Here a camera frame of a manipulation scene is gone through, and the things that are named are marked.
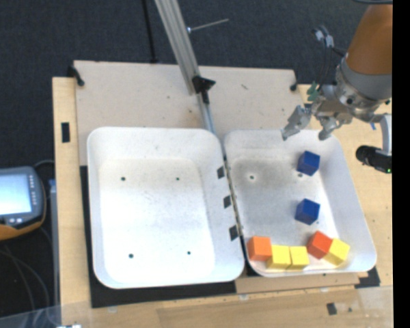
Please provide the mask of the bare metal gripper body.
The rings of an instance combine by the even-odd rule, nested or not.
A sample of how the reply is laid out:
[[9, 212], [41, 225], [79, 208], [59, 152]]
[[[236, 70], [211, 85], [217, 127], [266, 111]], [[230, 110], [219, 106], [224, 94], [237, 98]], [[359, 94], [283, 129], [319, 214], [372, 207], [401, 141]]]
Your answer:
[[334, 84], [310, 90], [311, 112], [319, 120], [373, 122], [376, 110], [391, 101], [390, 80], [389, 76], [338, 75]]

